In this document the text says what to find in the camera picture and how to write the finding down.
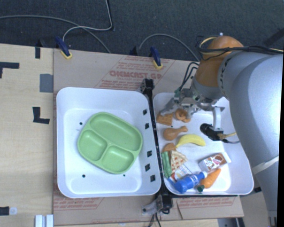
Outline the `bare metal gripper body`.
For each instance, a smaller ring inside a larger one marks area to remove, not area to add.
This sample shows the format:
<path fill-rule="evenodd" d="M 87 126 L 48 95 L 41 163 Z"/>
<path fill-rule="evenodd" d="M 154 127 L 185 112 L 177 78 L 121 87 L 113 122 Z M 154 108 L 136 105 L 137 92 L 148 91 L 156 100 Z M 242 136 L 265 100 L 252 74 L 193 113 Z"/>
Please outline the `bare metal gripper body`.
<path fill-rule="evenodd" d="M 174 101 L 183 108 L 196 108 L 197 110 L 211 111 L 218 102 L 217 99 L 209 99 L 202 96 L 195 89 L 178 88 L 174 92 Z"/>

